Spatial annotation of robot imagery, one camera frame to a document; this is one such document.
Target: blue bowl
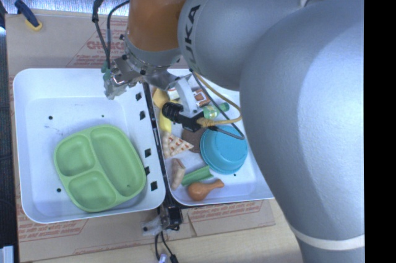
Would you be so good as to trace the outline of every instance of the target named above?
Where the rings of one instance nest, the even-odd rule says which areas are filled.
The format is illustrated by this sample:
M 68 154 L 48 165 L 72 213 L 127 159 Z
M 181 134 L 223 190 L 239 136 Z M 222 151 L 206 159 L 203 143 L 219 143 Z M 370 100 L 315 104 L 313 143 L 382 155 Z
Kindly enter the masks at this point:
M 221 129 L 239 135 L 231 126 L 221 126 Z M 233 174 L 245 162 L 248 155 L 248 143 L 222 132 L 206 130 L 200 140 L 202 158 L 213 171 L 220 174 Z

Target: green plate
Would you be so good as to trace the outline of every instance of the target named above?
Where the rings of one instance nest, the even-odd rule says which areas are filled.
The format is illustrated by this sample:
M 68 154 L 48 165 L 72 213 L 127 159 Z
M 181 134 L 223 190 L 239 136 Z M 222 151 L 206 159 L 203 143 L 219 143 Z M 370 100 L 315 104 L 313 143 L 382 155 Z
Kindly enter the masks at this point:
M 144 167 L 125 133 L 109 124 L 77 132 L 54 151 L 56 171 L 78 208 L 100 212 L 140 193 Z

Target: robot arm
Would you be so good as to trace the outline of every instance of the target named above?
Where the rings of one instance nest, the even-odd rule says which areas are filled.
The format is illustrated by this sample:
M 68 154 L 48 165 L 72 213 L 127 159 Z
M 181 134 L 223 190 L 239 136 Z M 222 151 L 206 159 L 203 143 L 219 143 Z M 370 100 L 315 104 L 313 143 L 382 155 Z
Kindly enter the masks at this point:
M 364 0 L 131 0 L 126 55 L 108 98 L 196 73 L 239 90 L 249 145 L 305 262 L 364 261 Z

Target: green bottle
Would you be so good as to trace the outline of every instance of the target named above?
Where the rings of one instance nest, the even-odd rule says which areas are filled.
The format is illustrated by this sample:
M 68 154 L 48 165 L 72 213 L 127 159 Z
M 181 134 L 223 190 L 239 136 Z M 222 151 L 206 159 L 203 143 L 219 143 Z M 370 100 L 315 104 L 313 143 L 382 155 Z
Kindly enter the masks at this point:
M 224 112 L 226 112 L 230 109 L 230 105 L 227 104 L 227 102 L 221 103 L 219 105 L 219 107 Z M 202 109 L 204 111 L 204 117 L 206 119 L 214 119 L 220 113 L 219 110 L 216 108 L 216 106 L 213 106 L 213 105 L 204 106 L 204 107 L 202 107 Z

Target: cardboard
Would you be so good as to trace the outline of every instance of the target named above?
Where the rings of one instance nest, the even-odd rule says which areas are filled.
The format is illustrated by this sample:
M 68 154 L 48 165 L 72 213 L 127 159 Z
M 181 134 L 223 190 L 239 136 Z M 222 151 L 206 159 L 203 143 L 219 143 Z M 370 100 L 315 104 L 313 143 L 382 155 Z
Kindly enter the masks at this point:
M 157 216 L 156 209 L 47 225 L 35 223 L 24 214 L 20 202 L 13 119 L 12 81 L 15 75 L 26 68 L 100 68 L 105 60 L 90 14 L 33 12 L 43 23 L 39 32 L 25 25 L 23 15 L 6 15 L 20 261 L 38 261 L 153 243 L 154 236 L 143 235 L 140 224 L 154 219 Z M 105 22 L 106 17 L 101 16 L 103 34 Z M 112 18 L 112 57 L 124 54 L 124 42 L 119 37 L 124 34 L 126 25 L 126 17 Z M 179 67 L 184 65 L 183 61 L 178 64 Z M 183 218 L 179 231 L 167 231 L 168 239 L 186 239 L 275 224 L 269 200 L 184 209 Z

